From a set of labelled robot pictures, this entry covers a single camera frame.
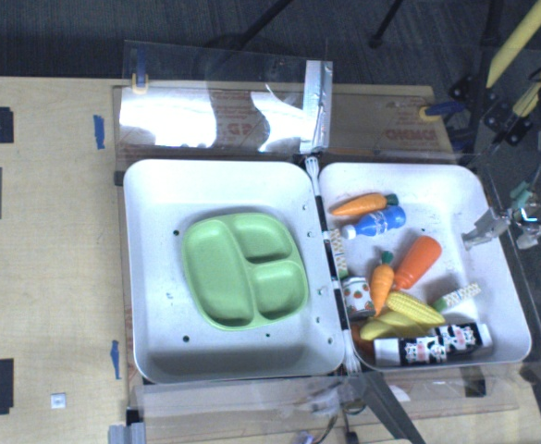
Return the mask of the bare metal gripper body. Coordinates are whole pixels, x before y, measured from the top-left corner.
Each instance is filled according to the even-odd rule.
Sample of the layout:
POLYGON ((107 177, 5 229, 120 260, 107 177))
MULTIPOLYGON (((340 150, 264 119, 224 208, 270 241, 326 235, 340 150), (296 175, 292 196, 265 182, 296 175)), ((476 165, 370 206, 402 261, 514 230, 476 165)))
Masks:
POLYGON ((511 222, 519 230, 516 240, 517 248, 530 249, 536 246, 541 239, 541 203, 510 207, 508 214, 511 222))

